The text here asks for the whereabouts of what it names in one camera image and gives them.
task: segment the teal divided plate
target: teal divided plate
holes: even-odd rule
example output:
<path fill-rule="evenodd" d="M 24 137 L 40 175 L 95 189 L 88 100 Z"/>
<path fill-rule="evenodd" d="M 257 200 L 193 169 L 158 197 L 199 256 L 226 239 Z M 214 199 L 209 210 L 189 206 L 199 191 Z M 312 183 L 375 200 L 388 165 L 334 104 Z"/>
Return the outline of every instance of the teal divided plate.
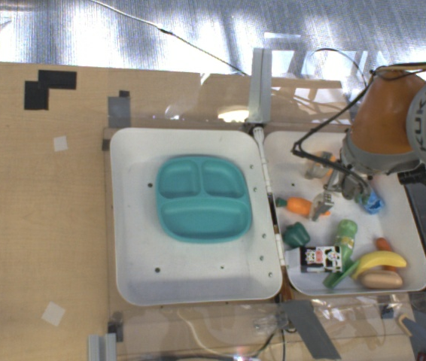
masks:
<path fill-rule="evenodd" d="M 232 241 L 250 229 L 251 204 L 245 178 L 225 159 L 170 159 L 158 171 L 156 199 L 163 230 L 180 241 Z"/>

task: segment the wooden table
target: wooden table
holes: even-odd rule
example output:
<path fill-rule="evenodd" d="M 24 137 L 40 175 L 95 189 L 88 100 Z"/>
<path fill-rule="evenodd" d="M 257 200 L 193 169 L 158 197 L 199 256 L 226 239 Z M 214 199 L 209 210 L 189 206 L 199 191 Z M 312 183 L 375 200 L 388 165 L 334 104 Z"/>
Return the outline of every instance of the wooden table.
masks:
<path fill-rule="evenodd" d="M 36 81 L 40 69 L 76 71 L 77 87 L 50 89 L 48 111 L 26 111 L 25 81 Z M 294 84 L 307 84 L 310 89 L 317 89 L 318 84 L 275 82 L 286 88 L 273 99 L 277 104 L 273 116 L 285 122 L 290 118 L 311 121 L 308 112 L 301 106 L 292 107 L 281 95 L 292 95 Z M 323 84 L 339 88 L 338 82 Z M 125 317 L 151 317 L 151 325 L 146 327 L 152 333 L 168 326 L 164 311 L 123 301 L 115 288 L 114 273 L 108 271 L 114 258 L 114 254 L 108 255 L 111 218 L 107 218 L 110 198 L 105 191 L 105 172 L 109 167 L 102 150 L 108 97 L 118 96 L 120 90 L 130 92 L 133 125 L 183 126 L 186 123 L 165 120 L 164 114 L 176 111 L 192 127 L 204 126 L 208 119 L 212 120 L 208 127 L 214 128 L 225 127 L 214 121 L 220 108 L 246 106 L 248 85 L 249 79 L 240 76 L 215 75 L 202 84 L 199 74 L 0 63 L 1 361 L 85 360 L 87 336 L 104 335 L 114 311 L 127 311 Z M 152 120 L 153 115 L 160 119 Z M 54 139 L 60 137 L 66 138 L 67 150 L 55 151 Z M 64 309 L 57 326 L 42 319 L 50 302 Z M 226 318 L 218 319 L 228 325 Z M 382 359 L 412 359 L 409 339 L 400 330 L 392 327 L 396 335 L 374 339 L 377 332 L 367 323 L 375 319 L 359 320 L 360 326 L 366 324 L 363 329 L 352 326 L 350 337 L 335 340 L 342 359 L 358 359 L 358 354 L 365 359 L 379 354 L 389 355 Z M 128 336 L 143 330 L 134 327 L 134 322 L 139 321 L 126 322 L 120 354 L 131 351 Z M 161 346 L 158 351 L 202 350 L 199 334 L 192 333 L 185 322 L 175 321 L 161 342 L 153 339 L 143 345 Z M 203 338 L 211 340 L 208 333 Z M 288 354 L 310 359 L 298 335 L 288 335 L 288 341 Z M 263 359 L 280 359 L 280 354 L 281 345 L 276 344 Z"/>

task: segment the white paper square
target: white paper square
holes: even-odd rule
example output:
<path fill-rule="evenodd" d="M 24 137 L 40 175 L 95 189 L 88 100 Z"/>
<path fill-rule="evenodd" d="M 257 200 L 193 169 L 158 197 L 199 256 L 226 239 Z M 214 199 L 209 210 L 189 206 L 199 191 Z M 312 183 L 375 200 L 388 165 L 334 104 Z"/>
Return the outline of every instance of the white paper square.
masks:
<path fill-rule="evenodd" d="M 65 151 L 68 149 L 68 140 L 65 136 L 54 138 L 54 151 Z"/>
<path fill-rule="evenodd" d="M 46 310 L 42 314 L 42 319 L 51 325 L 58 326 L 62 320 L 62 316 L 65 313 L 65 309 L 61 308 L 54 302 L 49 302 Z"/>

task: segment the green cup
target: green cup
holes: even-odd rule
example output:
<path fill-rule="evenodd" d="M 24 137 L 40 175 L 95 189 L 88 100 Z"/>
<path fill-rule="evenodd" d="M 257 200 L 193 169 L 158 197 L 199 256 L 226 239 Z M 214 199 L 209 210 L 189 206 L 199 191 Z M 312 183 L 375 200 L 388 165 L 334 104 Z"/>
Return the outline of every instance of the green cup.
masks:
<path fill-rule="evenodd" d="M 308 244 L 310 242 L 310 235 L 306 231 L 305 226 L 297 222 L 294 225 L 287 226 L 283 234 L 283 242 L 294 249 Z"/>

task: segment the toy banana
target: toy banana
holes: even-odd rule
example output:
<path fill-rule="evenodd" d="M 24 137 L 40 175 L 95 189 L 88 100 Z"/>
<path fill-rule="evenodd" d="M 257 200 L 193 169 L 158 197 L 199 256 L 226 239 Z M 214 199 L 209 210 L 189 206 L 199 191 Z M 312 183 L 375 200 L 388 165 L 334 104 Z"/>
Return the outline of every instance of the toy banana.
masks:
<path fill-rule="evenodd" d="M 391 251 L 374 251 L 360 258 L 357 270 L 355 270 L 355 273 L 351 277 L 356 280 L 361 273 L 369 268 L 384 265 L 405 268 L 407 266 L 407 261 L 399 254 Z"/>

